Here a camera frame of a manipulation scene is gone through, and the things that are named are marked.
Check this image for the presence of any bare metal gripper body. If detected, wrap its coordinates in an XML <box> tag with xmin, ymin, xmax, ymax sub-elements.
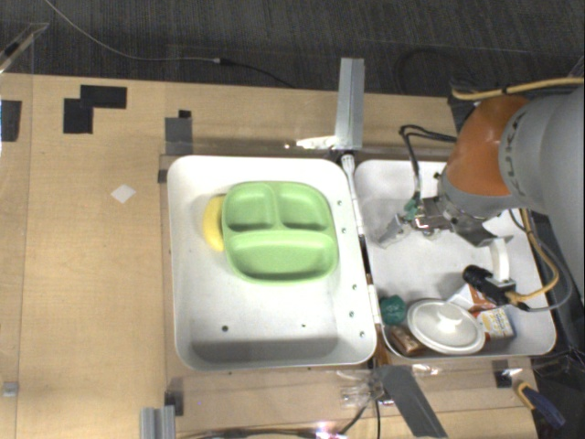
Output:
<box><xmin>402</xmin><ymin>196</ymin><xmax>489</xmax><ymax>247</ymax></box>

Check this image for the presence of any white plastic tray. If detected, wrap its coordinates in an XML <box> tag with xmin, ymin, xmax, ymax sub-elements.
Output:
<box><xmin>354</xmin><ymin>158</ymin><xmax>558</xmax><ymax>360</ymax></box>
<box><xmin>165</xmin><ymin>154</ymin><xmax>379</xmax><ymax>373</ymax></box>

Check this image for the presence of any yellow and white carton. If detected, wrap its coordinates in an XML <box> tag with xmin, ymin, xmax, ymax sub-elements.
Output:
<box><xmin>476</xmin><ymin>306</ymin><xmax>516</xmax><ymax>343</ymax></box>

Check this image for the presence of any white bowl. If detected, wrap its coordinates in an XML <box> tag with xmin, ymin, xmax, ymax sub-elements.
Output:
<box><xmin>406</xmin><ymin>297</ymin><xmax>487</xmax><ymax>357</ymax></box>

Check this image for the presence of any brown packet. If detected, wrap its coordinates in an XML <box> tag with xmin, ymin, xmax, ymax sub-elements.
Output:
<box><xmin>388</xmin><ymin>325</ymin><xmax>427</xmax><ymax>358</ymax></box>

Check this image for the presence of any white and orange carton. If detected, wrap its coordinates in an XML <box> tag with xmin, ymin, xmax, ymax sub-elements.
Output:
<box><xmin>446</xmin><ymin>283</ymin><xmax>495</xmax><ymax>316</ymax></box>

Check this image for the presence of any black cylinder on white bracket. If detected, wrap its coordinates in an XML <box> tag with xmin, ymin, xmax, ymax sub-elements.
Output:
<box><xmin>462</xmin><ymin>237</ymin><xmax>518</xmax><ymax>306</ymax></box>

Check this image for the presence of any green divided plate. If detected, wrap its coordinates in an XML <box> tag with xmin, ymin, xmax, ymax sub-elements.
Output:
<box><xmin>220</xmin><ymin>180</ymin><xmax>341</xmax><ymax>287</ymax></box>

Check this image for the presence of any yellow banana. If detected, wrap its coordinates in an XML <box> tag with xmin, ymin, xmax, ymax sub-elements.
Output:
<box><xmin>202</xmin><ymin>194</ymin><xmax>227</xmax><ymax>253</ymax></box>

